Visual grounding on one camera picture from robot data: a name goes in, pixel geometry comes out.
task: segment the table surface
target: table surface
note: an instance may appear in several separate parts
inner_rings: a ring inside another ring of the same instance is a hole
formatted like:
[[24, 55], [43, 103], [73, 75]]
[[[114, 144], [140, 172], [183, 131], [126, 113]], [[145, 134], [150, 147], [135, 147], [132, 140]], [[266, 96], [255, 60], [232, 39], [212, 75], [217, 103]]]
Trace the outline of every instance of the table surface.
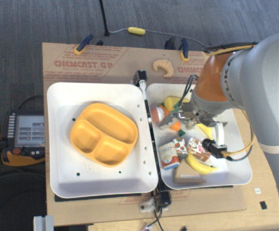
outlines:
[[[59, 79], [51, 80], [47, 79], [45, 71], [49, 70], [47, 62], [53, 62], [53, 54], [61, 55], [59, 48], [61, 47], [62, 51], [65, 51], [66, 45], [63, 44], [52, 44], [45, 45], [44, 49], [47, 48], [47, 54], [44, 50], [44, 101], [45, 107], [46, 102], [46, 91], [50, 84], [58, 82]], [[147, 52], [147, 49], [136, 49], [136, 53], [143, 51]], [[155, 53], [160, 53], [160, 50], [152, 50]], [[132, 58], [132, 49], [128, 50], [127, 58]], [[244, 144], [248, 144], [250, 141], [250, 128], [249, 124], [238, 109], [233, 110], [237, 125], [240, 130], [240, 134]], [[46, 133], [48, 133], [47, 127], [47, 109], [45, 109], [45, 124], [46, 124]], [[79, 214], [85, 216], [85, 211], [91, 208], [97, 211], [98, 201], [90, 201], [87, 203], [83, 201], [68, 201], [68, 202], [55, 202], [53, 201], [53, 192], [50, 185], [50, 168], [49, 168], [49, 149], [47, 148], [48, 143], [46, 142], [46, 166], [47, 166], [47, 207], [48, 215], [55, 213], [54, 215], [54, 224], [56, 219], [64, 219], [65, 216], [68, 216], [68, 220], [62, 222], [63, 225], [76, 225], [91, 223], [89, 216], [87, 216], [87, 221], [78, 221]], [[246, 209], [237, 210], [237, 211], [226, 211], [226, 212], [217, 212], [217, 213], [205, 213], [205, 214], [196, 214], [196, 215], [183, 215], [183, 210], [181, 210], [181, 215], [168, 217], [166, 214], [164, 217], [161, 217], [160, 223], [165, 231], [179, 231], [183, 227], [188, 227], [188, 230], [192, 231], [235, 231], [235, 230], [244, 230], [244, 231], [279, 231], [279, 196], [276, 188], [276, 184], [273, 178], [273, 174], [268, 165], [268, 162], [264, 156], [263, 151], [260, 149], [257, 141], [255, 140], [253, 145], [253, 150], [249, 155], [249, 162], [252, 168], [252, 179], [248, 184], [239, 186], [241, 190]], [[205, 198], [205, 189], [202, 190], [203, 199]], [[261, 202], [265, 202], [266, 208], [262, 208]], [[78, 206], [78, 211], [73, 211], [73, 207]], [[111, 221], [111, 222], [97, 222], [89, 226], [90, 231], [140, 231], [146, 225], [154, 221], [153, 216], [150, 215], [149, 218], [136, 218], [134, 220], [126, 221]], [[153, 231], [161, 230], [157, 223], [153, 225]]]

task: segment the yellow banana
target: yellow banana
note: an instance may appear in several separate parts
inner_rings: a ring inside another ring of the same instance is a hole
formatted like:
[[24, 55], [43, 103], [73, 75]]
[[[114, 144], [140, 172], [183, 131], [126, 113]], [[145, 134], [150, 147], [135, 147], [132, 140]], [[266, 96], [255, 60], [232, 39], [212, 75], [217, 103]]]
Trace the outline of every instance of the yellow banana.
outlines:
[[210, 172], [217, 170], [217, 167], [211, 167], [206, 164], [202, 164], [190, 152], [188, 152], [186, 162], [190, 167], [201, 174], [209, 174]]

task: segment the dark gray carpet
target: dark gray carpet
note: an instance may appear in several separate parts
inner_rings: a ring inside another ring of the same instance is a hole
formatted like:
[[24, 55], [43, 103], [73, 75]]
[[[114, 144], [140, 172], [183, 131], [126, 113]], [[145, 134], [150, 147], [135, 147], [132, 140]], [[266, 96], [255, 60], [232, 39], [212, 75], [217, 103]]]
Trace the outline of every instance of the dark gray carpet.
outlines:
[[[129, 26], [194, 38], [204, 45], [261, 41], [279, 32], [279, 0], [103, 0], [110, 31]], [[0, 0], [0, 127], [25, 98], [42, 94], [42, 42], [162, 49], [169, 35], [126, 31], [105, 37], [98, 0]], [[188, 40], [191, 51], [201, 44]], [[41, 108], [28, 102], [24, 108]], [[44, 165], [29, 167], [43, 174]], [[0, 173], [11, 171], [2, 166]], [[44, 183], [32, 176], [0, 179], [0, 231], [32, 230], [46, 214]]]

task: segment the white plastic tub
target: white plastic tub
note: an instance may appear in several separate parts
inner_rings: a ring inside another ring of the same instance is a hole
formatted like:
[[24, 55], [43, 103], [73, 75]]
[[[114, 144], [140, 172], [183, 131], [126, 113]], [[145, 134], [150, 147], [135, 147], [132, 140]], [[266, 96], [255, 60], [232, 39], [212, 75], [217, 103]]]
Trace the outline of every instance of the white plastic tub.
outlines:
[[[55, 83], [47, 92], [50, 183], [62, 198], [147, 193], [156, 188], [154, 160], [142, 92], [130, 84]], [[91, 103], [104, 103], [132, 119], [139, 137], [126, 160], [105, 167], [77, 151], [70, 142], [73, 118]]]
[[[161, 104], [164, 102], [165, 98], [168, 96], [181, 97], [185, 85], [183, 84], [151, 84], [147, 88], [147, 99], [150, 108]], [[190, 99], [191, 93], [189, 92], [186, 96]], [[232, 110], [226, 110], [224, 113], [219, 115], [216, 121], [228, 122], [224, 127], [224, 142], [228, 147], [228, 151], [238, 151], [244, 148], [242, 139], [240, 137], [239, 129]], [[190, 137], [198, 140], [203, 140], [207, 138], [205, 133], [200, 128], [194, 128], [187, 130], [182, 125], [182, 130], [186, 132], [182, 137], [187, 143]], [[157, 123], [153, 123], [153, 131], [155, 136], [156, 147], [170, 142], [172, 139], [179, 137], [178, 133], [171, 130], [170, 128], [165, 128], [160, 130]], [[245, 153], [241, 153], [233, 156], [233, 158], [243, 157]], [[210, 157], [214, 165], [218, 168], [217, 171], [213, 171], [207, 175], [202, 175], [205, 179], [205, 183], [196, 184], [181, 184], [174, 183], [174, 168], [165, 170], [161, 168], [161, 176], [164, 183], [171, 189], [189, 189], [189, 188], [200, 188], [200, 187], [216, 187], [216, 186], [228, 186], [228, 185], [242, 185], [248, 183], [252, 178], [252, 170], [248, 159], [244, 159], [238, 162], [230, 162], [226, 159], [216, 159]]]

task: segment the orange divided plate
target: orange divided plate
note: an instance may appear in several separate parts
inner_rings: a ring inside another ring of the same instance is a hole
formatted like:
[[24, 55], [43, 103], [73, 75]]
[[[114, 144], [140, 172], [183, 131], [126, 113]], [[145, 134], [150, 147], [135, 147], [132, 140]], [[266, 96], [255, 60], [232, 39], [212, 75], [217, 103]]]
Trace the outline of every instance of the orange divided plate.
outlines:
[[121, 164], [139, 136], [136, 124], [121, 112], [103, 103], [88, 105], [70, 132], [74, 148], [107, 167]]

